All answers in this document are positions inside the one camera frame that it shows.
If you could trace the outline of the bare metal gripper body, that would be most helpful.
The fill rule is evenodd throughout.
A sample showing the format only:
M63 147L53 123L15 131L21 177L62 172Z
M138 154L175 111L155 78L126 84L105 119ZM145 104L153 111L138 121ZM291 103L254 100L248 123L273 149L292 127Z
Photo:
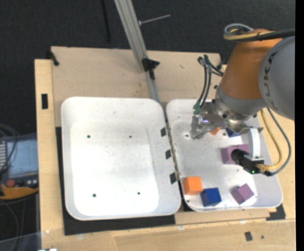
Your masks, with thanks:
M202 127L210 127L210 132L216 128L229 128L235 133L246 131L246 114L241 100L197 101L194 106L193 123Z

